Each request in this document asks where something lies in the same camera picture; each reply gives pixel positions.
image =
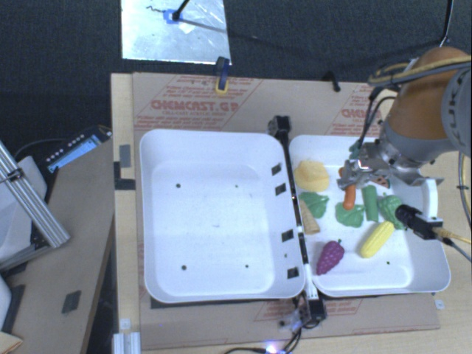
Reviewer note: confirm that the green lettuce leaf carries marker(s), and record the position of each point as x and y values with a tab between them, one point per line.
317	203
348	217

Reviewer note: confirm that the green cucumber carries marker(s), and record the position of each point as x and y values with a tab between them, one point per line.
370	203

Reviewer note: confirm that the tan ice cream cone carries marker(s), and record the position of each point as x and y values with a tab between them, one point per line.
310	221

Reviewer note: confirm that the orange carrot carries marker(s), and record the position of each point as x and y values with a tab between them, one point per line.
349	197

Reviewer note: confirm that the white plastic tray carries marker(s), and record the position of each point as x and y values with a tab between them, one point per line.
391	271
217	216

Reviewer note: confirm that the black cylinder on white bracket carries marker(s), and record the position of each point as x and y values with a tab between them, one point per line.
413	218

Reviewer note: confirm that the purple grapes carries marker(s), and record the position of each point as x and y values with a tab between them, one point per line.
329	258

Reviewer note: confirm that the brown cardboard board red print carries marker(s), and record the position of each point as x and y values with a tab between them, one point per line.
236	98

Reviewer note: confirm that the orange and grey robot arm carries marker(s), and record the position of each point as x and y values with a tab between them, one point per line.
416	101

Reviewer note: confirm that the yellow lumpy toy food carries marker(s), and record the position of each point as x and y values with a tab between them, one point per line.
311	175

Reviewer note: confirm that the orange slice with dark spots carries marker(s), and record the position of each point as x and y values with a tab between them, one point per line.
381	181

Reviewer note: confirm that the yellow corn cob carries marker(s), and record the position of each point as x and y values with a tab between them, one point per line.
377	239

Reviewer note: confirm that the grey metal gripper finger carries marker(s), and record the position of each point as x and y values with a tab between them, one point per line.
346	177
363	175

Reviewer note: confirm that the thin black and white rod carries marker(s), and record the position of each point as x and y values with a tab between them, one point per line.
295	197

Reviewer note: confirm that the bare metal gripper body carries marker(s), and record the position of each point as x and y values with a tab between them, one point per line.
378	160

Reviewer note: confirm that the green bell pepper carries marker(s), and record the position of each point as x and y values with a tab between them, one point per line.
389	207

